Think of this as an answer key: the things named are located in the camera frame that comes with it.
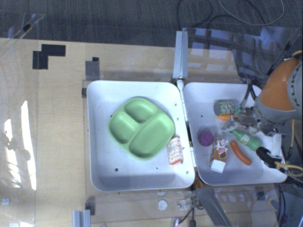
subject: gray carpet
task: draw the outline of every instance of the gray carpet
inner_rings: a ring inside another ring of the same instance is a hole
[[[1,10],[45,14],[39,38],[114,44],[174,46],[178,30],[177,5],[180,0],[0,0]],[[280,0],[222,0],[226,8],[250,23],[268,23],[282,12]],[[272,26],[296,27],[302,32],[303,0],[283,0],[284,16]],[[182,0],[179,4],[180,27],[200,27],[217,23],[240,24],[227,15],[219,0]],[[255,26],[245,25],[247,33]]]

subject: metal bracket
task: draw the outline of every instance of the metal bracket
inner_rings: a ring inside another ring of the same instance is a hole
[[[187,31],[177,31],[173,79],[185,79],[188,77],[188,34]]]
[[[74,211],[72,215],[72,227],[91,227],[90,210]]]

